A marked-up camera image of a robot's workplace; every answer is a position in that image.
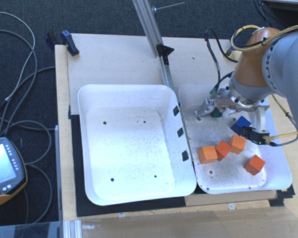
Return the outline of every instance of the blue block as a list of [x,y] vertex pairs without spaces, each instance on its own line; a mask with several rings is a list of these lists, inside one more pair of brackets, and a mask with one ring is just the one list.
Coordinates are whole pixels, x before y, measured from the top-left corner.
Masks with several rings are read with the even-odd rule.
[[240,136],[240,129],[244,126],[250,126],[251,122],[247,120],[244,116],[241,116],[231,127],[231,129]]

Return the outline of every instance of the wooden block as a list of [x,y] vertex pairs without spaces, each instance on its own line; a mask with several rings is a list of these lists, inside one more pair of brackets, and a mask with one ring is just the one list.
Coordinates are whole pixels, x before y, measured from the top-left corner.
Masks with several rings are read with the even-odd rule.
[[224,140],[222,140],[218,145],[215,147],[215,150],[218,154],[218,160],[221,161],[224,159],[227,154],[232,150],[232,147],[227,144]]
[[230,139],[228,140],[228,144],[232,147],[231,152],[239,154],[241,153],[245,148],[246,139],[244,137],[238,136],[234,134]]
[[218,159],[217,152],[215,150],[215,146],[203,146],[198,150],[198,155],[201,164],[211,163],[214,160]]
[[264,165],[265,161],[254,154],[245,164],[244,168],[254,176],[262,170]]

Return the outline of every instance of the black corner bracket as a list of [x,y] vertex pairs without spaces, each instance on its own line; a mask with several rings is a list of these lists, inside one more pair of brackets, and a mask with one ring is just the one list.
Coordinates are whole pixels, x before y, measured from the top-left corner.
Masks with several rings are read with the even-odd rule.
[[284,206],[284,199],[285,198],[293,198],[293,196],[295,195],[293,185],[290,185],[290,187],[287,190],[276,190],[276,192],[277,192],[277,198],[268,200],[269,205],[271,207]]
[[158,51],[158,55],[159,57],[162,57],[163,58],[163,62],[166,66],[169,66],[169,60],[168,60],[168,55],[170,55],[174,49],[173,48],[170,48],[170,47],[167,47],[161,43],[159,43],[157,46],[157,51]]

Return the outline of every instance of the robotic arm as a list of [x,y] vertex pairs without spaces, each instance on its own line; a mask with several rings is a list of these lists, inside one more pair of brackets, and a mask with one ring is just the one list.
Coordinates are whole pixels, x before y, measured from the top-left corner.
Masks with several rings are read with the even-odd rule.
[[286,31],[258,28],[242,51],[229,86],[206,98],[196,116],[215,108],[255,111],[270,94],[285,97],[298,128],[298,26]]

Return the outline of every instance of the black mat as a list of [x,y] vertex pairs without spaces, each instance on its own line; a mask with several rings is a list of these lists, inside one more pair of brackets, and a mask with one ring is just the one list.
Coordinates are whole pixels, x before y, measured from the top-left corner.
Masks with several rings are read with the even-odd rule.
[[99,206],[93,204],[87,198],[85,193],[79,115],[71,116],[71,123],[74,157],[74,179],[76,187],[76,210],[78,217],[119,212],[157,210],[185,206],[184,197],[146,200],[109,206]]

